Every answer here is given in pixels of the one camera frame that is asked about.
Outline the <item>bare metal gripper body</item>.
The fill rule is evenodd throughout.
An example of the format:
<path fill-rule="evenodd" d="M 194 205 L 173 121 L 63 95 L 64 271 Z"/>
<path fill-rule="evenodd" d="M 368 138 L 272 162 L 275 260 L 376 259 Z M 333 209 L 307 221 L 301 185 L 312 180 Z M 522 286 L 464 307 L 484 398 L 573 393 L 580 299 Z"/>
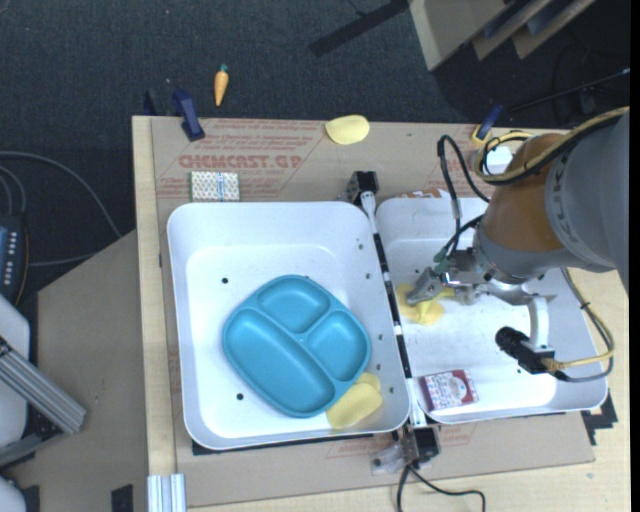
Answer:
<path fill-rule="evenodd" d="M 491 295 L 504 302 L 531 299 L 531 294 L 523 287 L 524 278 L 505 273 L 480 250 L 456 250 L 436 265 L 435 272 L 440 275 L 443 287 L 454 290 L 455 297 L 458 288 L 470 286 L 478 289 L 481 297 Z"/>

